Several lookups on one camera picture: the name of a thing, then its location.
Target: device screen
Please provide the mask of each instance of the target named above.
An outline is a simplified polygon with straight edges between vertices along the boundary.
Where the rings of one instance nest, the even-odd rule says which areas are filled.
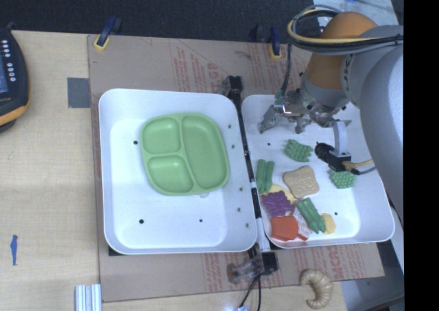
[[[0,56],[0,94],[7,93],[8,91],[8,81],[6,80],[6,73],[3,67],[2,58]]]

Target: cardboard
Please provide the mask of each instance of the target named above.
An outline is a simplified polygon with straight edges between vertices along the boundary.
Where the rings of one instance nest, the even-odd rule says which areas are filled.
[[[227,76],[241,76],[243,99],[252,94],[275,94],[287,66],[287,46],[273,60],[265,43],[197,41],[170,38],[111,36],[104,51],[88,37],[91,87],[95,189],[99,240],[99,269],[104,302],[177,295],[245,290],[247,282],[232,284],[228,266],[248,261],[243,253],[190,253],[169,255],[118,255],[104,237],[102,180],[97,104],[113,88],[214,93]],[[307,66],[310,53],[293,47],[290,87]],[[382,277],[376,244],[354,244],[276,250],[279,269],[261,280],[262,288],[298,284],[303,269],[318,268],[332,281]]]

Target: green plate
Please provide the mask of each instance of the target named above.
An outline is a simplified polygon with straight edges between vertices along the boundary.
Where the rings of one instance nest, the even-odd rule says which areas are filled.
[[[166,195],[212,192],[226,184],[229,164],[217,124],[199,113],[155,117],[141,129],[150,183]]]

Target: white tray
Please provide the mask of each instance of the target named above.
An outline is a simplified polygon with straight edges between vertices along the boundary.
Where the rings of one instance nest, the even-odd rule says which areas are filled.
[[[312,152],[309,162],[297,162],[289,158],[283,150],[288,139],[295,139],[299,143],[312,148],[317,142],[334,146],[332,128],[321,128],[316,124],[306,127],[299,135],[294,132],[295,124],[283,119],[272,129],[259,133],[259,123],[269,105],[274,101],[273,95],[251,95],[242,104],[242,114],[246,128],[246,136],[252,159],[252,166],[256,175],[257,161],[264,159],[274,161],[273,183],[285,189],[282,175],[291,170],[297,170],[304,165],[310,165],[314,170],[320,190],[310,195],[311,201],[320,214],[331,214],[337,229],[332,235],[312,233],[304,242],[295,239],[289,242],[271,239],[284,249],[326,246],[338,244],[355,244],[360,242],[379,242],[390,239],[394,231],[394,220],[383,184],[377,171],[356,176],[354,186],[338,189],[332,184],[329,177],[328,165],[319,160]],[[345,111],[336,115],[341,120],[352,120],[347,128],[348,151],[352,162],[362,162],[370,159],[366,141],[361,129],[359,110],[349,104]],[[264,229],[267,236],[271,235],[270,219],[261,203]]]
[[[218,125],[230,176],[202,195],[167,196],[151,186],[139,132],[150,118],[201,113]],[[251,188],[235,105],[218,94],[112,89],[99,100],[104,233],[123,254],[245,251],[256,240]]]

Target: wooden table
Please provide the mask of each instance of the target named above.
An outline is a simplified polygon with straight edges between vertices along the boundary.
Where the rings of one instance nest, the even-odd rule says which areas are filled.
[[[99,283],[91,112],[69,108],[67,79],[88,78],[86,34],[15,31],[32,101],[0,133],[0,310],[75,310]],[[13,265],[10,244],[18,249]],[[244,291],[104,303],[103,310],[234,310]],[[310,286],[262,290],[261,310],[306,310]],[[258,292],[246,305],[256,310]],[[346,310],[340,283],[325,311]]]

